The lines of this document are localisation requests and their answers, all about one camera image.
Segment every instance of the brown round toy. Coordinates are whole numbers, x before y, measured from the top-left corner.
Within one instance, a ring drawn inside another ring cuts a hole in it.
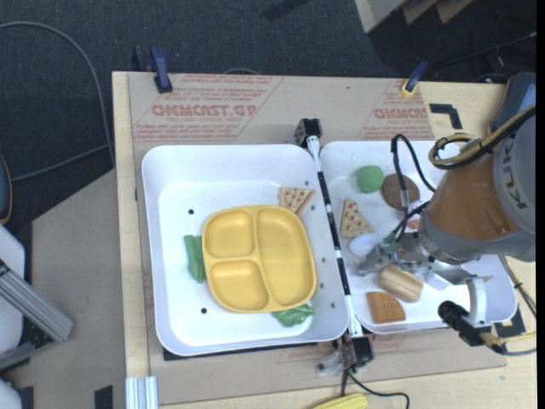
[[[420,198],[420,191],[418,186],[407,176],[403,176],[407,192],[409,193],[409,202],[418,200]],[[384,183],[382,184],[381,194],[386,203],[389,206],[402,210],[403,205],[401,203],[401,193],[399,192],[399,179],[395,174],[384,177]]]

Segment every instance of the white egg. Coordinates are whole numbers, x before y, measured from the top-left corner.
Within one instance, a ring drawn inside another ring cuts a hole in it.
[[[348,243],[348,249],[360,259],[364,259],[373,247],[377,244],[380,244],[382,241],[381,237],[376,233],[363,233],[359,236],[356,236]]]

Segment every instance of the cardboard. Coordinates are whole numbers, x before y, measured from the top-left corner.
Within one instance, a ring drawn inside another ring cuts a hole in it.
[[[158,341],[147,238],[141,160],[163,144],[282,143],[302,118],[320,118],[322,146],[330,141],[435,138],[418,92],[406,99],[403,80],[172,75],[173,93],[160,95],[150,73],[130,73],[136,193],[151,373],[161,404],[257,395],[336,385],[318,374],[331,343],[169,360]],[[449,329],[370,336],[376,358],[365,381],[504,365],[489,349],[471,349]]]

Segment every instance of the pizza slice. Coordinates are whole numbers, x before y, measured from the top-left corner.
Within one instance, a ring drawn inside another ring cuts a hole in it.
[[[278,202],[284,208],[299,214],[316,193],[313,189],[304,187],[280,187]]]
[[[344,200],[341,217],[341,236],[355,238],[363,233],[375,232],[375,229],[359,213],[358,206],[349,198]]]

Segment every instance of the robotic hand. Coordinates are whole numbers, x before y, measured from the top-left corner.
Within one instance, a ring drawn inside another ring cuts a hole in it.
[[[418,232],[390,238],[388,246],[376,246],[358,265],[364,275],[392,263],[405,269],[425,264],[452,284],[467,283],[471,311],[444,302],[438,313],[470,345],[484,343],[480,335],[485,311],[478,300],[485,280],[460,264],[483,255],[536,259],[535,89],[535,74],[515,76],[489,136],[454,134],[438,140],[429,159],[446,173],[430,201],[417,210]],[[466,144],[457,156],[439,158],[440,149],[460,141]],[[400,180],[402,201],[408,205]],[[405,223],[411,215],[405,210]]]

